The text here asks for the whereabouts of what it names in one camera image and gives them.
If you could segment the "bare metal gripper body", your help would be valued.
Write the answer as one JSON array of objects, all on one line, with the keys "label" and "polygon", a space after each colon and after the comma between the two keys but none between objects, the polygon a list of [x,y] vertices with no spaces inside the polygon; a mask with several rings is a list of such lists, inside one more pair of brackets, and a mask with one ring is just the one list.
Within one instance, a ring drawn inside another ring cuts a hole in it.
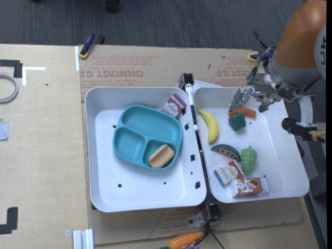
[{"label": "bare metal gripper body", "polygon": [[263,105],[284,100],[292,102],[296,98],[297,79],[285,72],[267,71],[252,74],[253,96]]}]

